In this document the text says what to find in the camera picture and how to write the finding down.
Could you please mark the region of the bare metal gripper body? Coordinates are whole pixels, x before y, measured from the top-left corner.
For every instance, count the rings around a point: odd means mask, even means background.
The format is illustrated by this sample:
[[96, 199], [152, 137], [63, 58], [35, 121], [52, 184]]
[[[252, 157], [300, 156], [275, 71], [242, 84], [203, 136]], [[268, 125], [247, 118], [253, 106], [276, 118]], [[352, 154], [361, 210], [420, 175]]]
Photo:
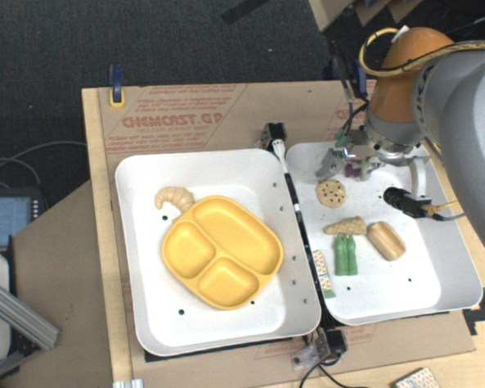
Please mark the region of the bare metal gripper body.
[[354, 169], [378, 169], [384, 165], [400, 165], [410, 152], [412, 145], [400, 145], [383, 138], [367, 135], [349, 136], [343, 147], [344, 160]]

